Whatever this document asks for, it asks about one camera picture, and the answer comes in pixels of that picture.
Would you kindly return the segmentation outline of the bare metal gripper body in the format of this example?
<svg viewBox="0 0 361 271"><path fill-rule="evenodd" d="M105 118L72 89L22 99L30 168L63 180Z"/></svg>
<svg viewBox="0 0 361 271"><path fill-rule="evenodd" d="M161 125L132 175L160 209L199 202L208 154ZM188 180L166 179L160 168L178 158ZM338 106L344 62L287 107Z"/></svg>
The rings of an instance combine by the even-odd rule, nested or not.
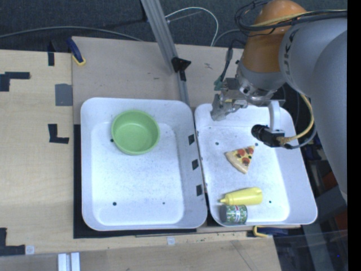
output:
<svg viewBox="0 0 361 271"><path fill-rule="evenodd" d="M224 78L218 83L222 101L246 100L248 105L263 106L265 101L270 100L275 90L264 90L255 87L245 78Z"/></svg>

